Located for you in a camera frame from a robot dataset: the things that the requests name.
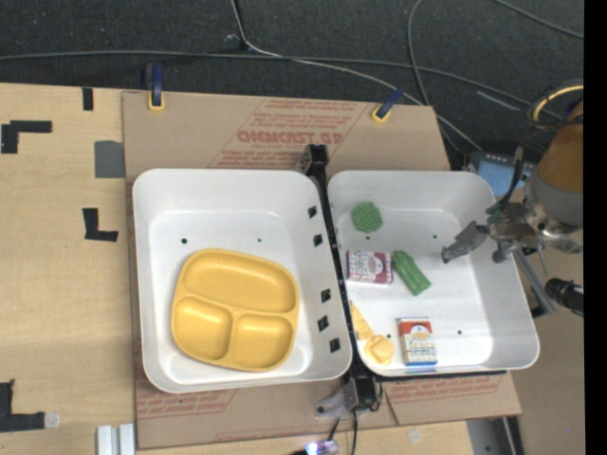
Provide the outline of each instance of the wooden surface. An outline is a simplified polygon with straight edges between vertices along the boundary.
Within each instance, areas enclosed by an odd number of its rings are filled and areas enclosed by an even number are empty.
[[[52,120],[0,155],[0,382],[15,379],[13,412],[57,411],[59,428],[0,433],[0,454],[93,454],[95,428],[135,420],[122,179],[95,178],[94,143],[122,141],[120,91],[0,84],[0,122]],[[116,243],[84,239],[98,208]],[[351,432],[338,441],[349,447]],[[145,453],[283,455],[305,437]],[[364,430],[357,453],[472,453],[465,422]]]
[[[578,233],[576,241],[583,242]],[[543,281],[561,278],[583,284],[583,259],[556,249],[544,252],[547,275],[532,257]],[[586,453],[584,319],[559,307],[535,320],[541,352],[528,369],[512,374],[521,400],[519,416],[525,455]]]

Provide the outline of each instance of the white plastic tray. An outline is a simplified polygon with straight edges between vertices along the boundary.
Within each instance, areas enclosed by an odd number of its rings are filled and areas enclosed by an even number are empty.
[[[288,171],[153,170],[136,180],[133,203],[143,366],[159,389],[313,381],[348,369],[352,346],[311,180]],[[289,358],[277,369],[251,373],[216,367],[187,357],[175,345],[170,315],[177,275],[192,253],[208,247],[265,258],[297,280],[297,335]]]
[[[465,257],[444,264],[441,248],[468,223],[487,223],[495,200],[488,184],[466,172],[343,172],[329,182],[329,201],[345,268],[348,249],[409,253],[432,287],[415,297],[395,275],[388,285],[346,282],[353,301],[376,335],[389,336],[395,356],[390,365],[360,356],[380,375],[467,373],[522,369],[539,354],[539,341],[511,259],[496,264],[496,243],[487,239]],[[383,226],[357,231],[350,212],[360,202],[380,209]],[[397,318],[428,317],[438,363],[407,367],[396,330]]]

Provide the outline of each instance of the black cable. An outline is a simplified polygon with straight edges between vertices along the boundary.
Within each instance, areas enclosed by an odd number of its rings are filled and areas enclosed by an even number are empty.
[[[377,395],[377,401],[371,408],[369,408],[369,411],[372,411],[372,412],[379,411],[382,400],[383,400],[383,385],[381,383],[379,383],[379,393]]]
[[[352,451],[350,455],[354,455],[357,449],[357,435],[359,433],[359,418],[355,409],[352,409],[352,418],[354,419],[354,438],[352,439]]]
[[[43,59],[43,58],[57,58],[57,57],[84,57],[84,56],[93,56],[93,55],[98,55],[98,56],[108,56],[108,55],[128,55],[128,54],[138,54],[138,55],[165,55],[165,56],[177,56],[177,57],[182,57],[185,60],[191,61],[191,60],[196,60],[196,59],[202,59],[202,58],[222,58],[222,59],[229,59],[229,58],[236,58],[236,59],[276,59],[276,60],[282,60],[282,61],[291,61],[291,62],[296,62],[299,64],[316,64],[316,65],[320,65],[320,66],[324,66],[324,67],[328,67],[328,68],[333,68],[336,70],[340,70],[340,71],[344,71],[344,72],[349,72],[351,74],[355,74],[355,75],[359,75],[363,78],[375,81],[377,83],[383,84],[383,85],[387,85],[388,87],[392,87],[389,83],[387,82],[383,82],[382,80],[379,80],[375,77],[372,76],[368,76],[368,75],[363,75],[361,73],[358,73],[357,71],[354,71],[352,69],[348,69],[348,68],[339,68],[339,67],[335,67],[333,65],[330,64],[323,64],[323,63],[335,63],[335,64],[371,64],[371,65],[389,65],[389,66],[394,66],[394,67],[401,67],[401,68],[411,68],[414,73],[415,76],[417,78],[417,82],[418,85],[420,87],[420,91],[422,93],[422,96],[424,98],[424,101],[426,103],[428,103],[428,98],[425,94],[425,90],[423,89],[423,84],[421,83],[421,79],[419,76],[419,71],[428,71],[428,72],[434,72],[435,74],[439,74],[442,76],[447,76],[447,77],[451,77],[454,78],[458,81],[461,82],[467,82],[467,83],[472,83],[473,85],[477,86],[477,87],[481,87],[484,89],[487,89],[489,91],[495,92],[497,94],[501,94],[503,96],[506,96],[508,98],[517,100],[517,101],[522,101],[512,95],[509,95],[508,93],[505,93],[503,91],[500,91],[498,89],[495,89],[491,86],[487,86],[485,84],[481,84],[479,82],[474,82],[473,80],[468,80],[467,78],[461,77],[461,76],[456,76],[453,75],[451,73],[446,73],[443,71],[437,71],[435,69],[428,69],[428,68],[424,68],[424,67],[420,67],[417,65],[415,58],[414,58],[414,53],[413,53],[413,45],[412,45],[412,39],[411,39],[411,30],[412,30],[412,21],[413,21],[413,16],[414,16],[414,12],[417,9],[417,7],[425,0],[418,0],[415,4],[414,4],[414,8],[412,9],[411,13],[410,13],[410,18],[409,18],[409,22],[407,25],[407,33],[408,33],[408,38],[409,38],[409,50],[410,50],[410,55],[412,58],[412,64],[400,64],[400,63],[387,63],[387,62],[382,62],[382,61],[369,61],[369,60],[346,60],[346,59],[333,59],[333,58],[296,58],[296,57],[287,57],[287,56],[281,56],[272,52],[268,52],[265,51],[263,49],[259,49],[258,47],[256,47],[255,45],[253,45],[250,41],[247,40],[246,34],[245,34],[245,30],[244,30],[244,26],[242,24],[242,18],[241,18],[241,10],[240,10],[240,6],[238,4],[238,0],[230,0],[231,4],[232,4],[232,8],[234,11],[234,14],[236,16],[236,21],[238,24],[238,28],[239,28],[239,33],[240,33],[240,50],[250,50],[250,51],[255,51],[257,52],[257,55],[255,56],[243,56],[243,55],[230,55],[230,54],[217,54],[217,53],[185,53],[185,52],[164,52],[164,51],[128,51],[128,50],[118,50],[118,51],[84,51],[84,52],[58,52],[58,53],[40,53],[40,54],[23,54],[23,55],[13,55],[13,56],[0,56],[0,62],[3,61],[13,61],[13,60],[21,60],[21,59]],[[581,34],[577,34],[576,32],[570,31],[568,29],[565,29],[563,27],[558,27],[555,26],[553,24],[550,24],[549,22],[545,21],[544,19],[541,19],[539,17],[536,17],[522,9],[519,9],[511,4],[508,4],[508,2],[504,2],[502,0],[490,0],[493,3],[497,3],[500,4],[502,6],[505,6],[509,9],[513,9],[515,11],[517,11],[518,13],[522,14],[523,16],[530,18],[531,20],[534,20],[535,22],[542,24],[544,26],[547,26],[549,28],[552,28],[554,30],[563,32],[567,35],[570,35],[572,37],[577,37],[579,39],[583,40],[583,35]],[[410,100],[412,100],[413,102],[415,102],[415,104],[421,104],[420,101],[415,100],[411,97],[408,97]],[[455,128],[454,125],[452,125],[450,122],[446,121],[444,118],[440,117],[439,115],[437,115],[437,118],[439,118],[440,121],[445,122],[446,124],[448,124],[450,126],[450,128],[452,128],[453,131],[455,131],[458,135],[462,136],[463,138],[465,138],[468,142],[470,142],[473,146],[475,146],[478,150],[481,150],[481,147],[479,147],[476,143],[474,143],[472,140],[470,140],[468,138],[468,136],[466,136],[465,134],[463,134],[462,132],[460,132],[457,128]],[[440,126],[440,124],[438,125],[439,130],[441,132],[441,135],[446,139],[446,141],[448,142],[449,145],[451,145],[451,147],[454,149],[454,151],[456,153],[458,153],[460,156],[465,157],[466,154],[464,154],[461,149],[455,145],[455,143],[452,141],[452,139],[445,133],[445,131],[443,130],[443,128]]]
[[[297,61],[310,61],[313,63],[320,64],[353,64],[353,65],[373,65],[380,67],[397,67],[402,69],[411,70],[413,66],[411,64],[393,63],[391,61],[376,61],[370,59],[349,59],[349,58],[333,58],[333,57],[309,57],[309,56],[268,56],[263,54],[235,54],[225,52],[181,52],[174,50],[146,50],[146,49],[134,49],[134,50],[83,50],[83,51],[70,51],[70,52],[43,52],[35,54],[13,54],[7,56],[0,56],[0,63],[10,61],[29,61],[38,59],[63,59],[63,58],[86,58],[86,57],[111,57],[111,56],[150,56],[159,58],[175,58],[176,64],[191,64],[199,60],[204,59],[234,59],[241,61],[279,61],[279,62],[291,62],[296,63]],[[516,101],[525,106],[530,106],[532,103],[528,100],[523,100],[515,95],[494,88],[482,82],[471,80],[457,74],[453,74],[431,67],[418,66],[417,70],[448,78],[451,80],[463,82],[480,89],[485,89],[497,95],[503,96],[510,100]],[[542,109],[542,113],[549,115],[553,118],[560,118],[559,115],[550,111]]]
[[[335,436],[335,432],[338,429],[338,424],[340,423],[341,420],[341,416],[338,417],[338,419],[335,422],[335,425],[333,425],[333,427],[331,428],[331,431],[329,432],[329,436],[327,438],[327,440],[331,441],[333,440],[333,437]]]
[[[414,15],[415,15],[415,11],[417,10],[417,8],[424,2],[425,0],[417,0],[413,6],[413,8],[411,9],[411,11],[409,12],[409,21],[407,22],[407,42],[408,42],[408,49],[409,49],[409,57],[411,60],[411,63],[413,65],[413,70],[415,73],[415,79],[417,81],[417,87],[419,88],[419,92],[424,100],[424,102],[426,104],[430,104],[430,101],[428,100],[428,95],[426,94],[426,89],[424,87],[423,82],[421,81],[421,77],[419,76],[419,67],[417,66],[417,60],[415,58],[415,54],[414,54],[414,47],[413,47],[413,19],[414,19]],[[488,0],[489,2],[492,2],[494,4],[498,4],[501,5],[503,7],[506,7],[507,9],[511,9],[519,14],[521,14],[523,17],[526,17],[530,20],[532,20],[533,22],[536,22],[538,24],[541,24],[545,27],[551,28],[552,30],[556,30],[557,32],[562,32],[565,35],[568,35],[569,37],[574,37],[576,39],[584,39],[584,36],[580,33],[577,32],[573,32],[567,28],[564,27],[560,27],[560,26],[556,26],[554,24],[551,24],[550,22],[547,22],[546,20],[537,17],[523,9],[520,9],[519,7],[516,7],[512,4],[509,4],[508,2],[504,1],[504,0]]]
[[[510,179],[510,187],[508,187],[508,191],[499,202],[499,210],[504,210],[508,205],[508,202],[510,202],[510,197],[512,197],[512,193],[516,189],[516,185],[519,183],[519,180],[521,180],[522,173],[523,147],[518,147],[514,153],[514,172],[512,172],[512,178]]]

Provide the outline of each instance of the black tape marking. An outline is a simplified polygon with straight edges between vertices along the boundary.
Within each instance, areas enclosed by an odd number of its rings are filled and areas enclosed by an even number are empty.
[[[83,209],[84,227],[86,233],[84,239],[95,241],[110,241],[115,243],[118,240],[117,231],[99,231],[99,210],[86,208]]]
[[[50,133],[53,131],[52,121],[17,120],[10,121],[10,128],[17,133]]]
[[[45,414],[41,411],[34,414],[12,413],[12,386],[15,380],[0,383],[0,432],[26,431],[45,427]]]
[[[92,87],[84,87],[83,88],[83,110],[84,111],[93,111],[94,107],[93,101],[93,88]]]
[[[0,154],[16,154],[17,145],[19,144],[19,134],[14,133],[10,125],[2,125],[0,143]]]
[[[52,121],[11,121],[2,125],[0,134],[0,154],[16,154],[19,147],[20,133],[51,133]]]
[[[121,143],[112,140],[95,142],[95,177],[124,177],[124,149]]]

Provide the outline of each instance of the blue clamp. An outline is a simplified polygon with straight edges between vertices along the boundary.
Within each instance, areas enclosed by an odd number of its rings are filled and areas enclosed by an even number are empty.
[[[398,88],[386,101],[384,101],[383,104],[380,104],[376,109],[373,110],[371,113],[371,119],[377,124],[384,123],[390,116],[390,108],[392,108],[402,98],[403,94],[404,91]]]
[[[162,98],[162,66],[158,63],[152,64],[150,92],[148,93],[148,108],[156,113],[164,109]]]

